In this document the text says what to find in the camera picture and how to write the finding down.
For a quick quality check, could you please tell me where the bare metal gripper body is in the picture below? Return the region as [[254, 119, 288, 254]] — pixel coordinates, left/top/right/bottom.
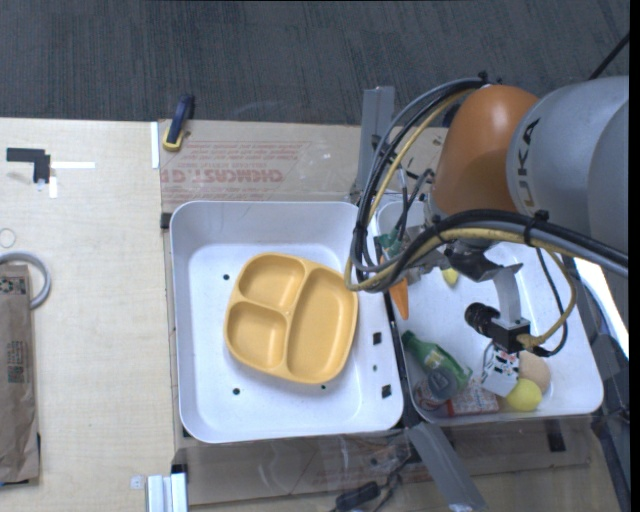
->
[[405, 224, 451, 284]]

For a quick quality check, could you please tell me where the orange carrot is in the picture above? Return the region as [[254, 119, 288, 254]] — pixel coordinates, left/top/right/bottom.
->
[[388, 277, 411, 322]]

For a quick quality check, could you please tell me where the green plastic bottle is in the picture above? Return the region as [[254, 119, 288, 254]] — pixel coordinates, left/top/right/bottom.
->
[[401, 329, 474, 396]]

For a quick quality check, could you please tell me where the grey round can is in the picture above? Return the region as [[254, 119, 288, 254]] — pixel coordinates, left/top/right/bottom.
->
[[427, 368, 459, 402]]

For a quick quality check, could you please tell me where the white printed carton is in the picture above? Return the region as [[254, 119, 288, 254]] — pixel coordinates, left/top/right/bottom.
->
[[481, 344, 521, 399]]

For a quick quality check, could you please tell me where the yellow divided plate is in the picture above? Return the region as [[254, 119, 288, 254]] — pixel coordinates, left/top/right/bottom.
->
[[223, 252, 360, 385]]

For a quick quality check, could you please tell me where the red and white packet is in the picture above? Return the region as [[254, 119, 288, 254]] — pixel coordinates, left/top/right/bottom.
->
[[414, 378, 501, 419]]

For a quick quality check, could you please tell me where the tan round bread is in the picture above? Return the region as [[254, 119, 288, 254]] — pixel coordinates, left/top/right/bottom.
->
[[517, 351, 552, 394]]

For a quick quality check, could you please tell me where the brown cardboard board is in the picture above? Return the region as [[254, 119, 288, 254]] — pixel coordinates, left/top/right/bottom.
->
[[157, 118, 594, 506]]

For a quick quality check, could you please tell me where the yellow ball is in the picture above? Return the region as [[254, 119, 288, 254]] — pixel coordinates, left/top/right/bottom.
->
[[505, 378, 544, 413]]

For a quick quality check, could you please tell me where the white plastic tray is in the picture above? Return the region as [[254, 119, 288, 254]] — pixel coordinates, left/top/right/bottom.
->
[[374, 199, 605, 427], [168, 200, 405, 445]]

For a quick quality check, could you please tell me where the brown paper bag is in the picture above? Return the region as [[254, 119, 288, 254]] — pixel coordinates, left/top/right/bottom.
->
[[0, 264, 42, 486]]

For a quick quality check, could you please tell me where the black cylinder on white bracket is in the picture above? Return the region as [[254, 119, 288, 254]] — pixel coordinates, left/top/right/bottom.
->
[[463, 263, 532, 355]]

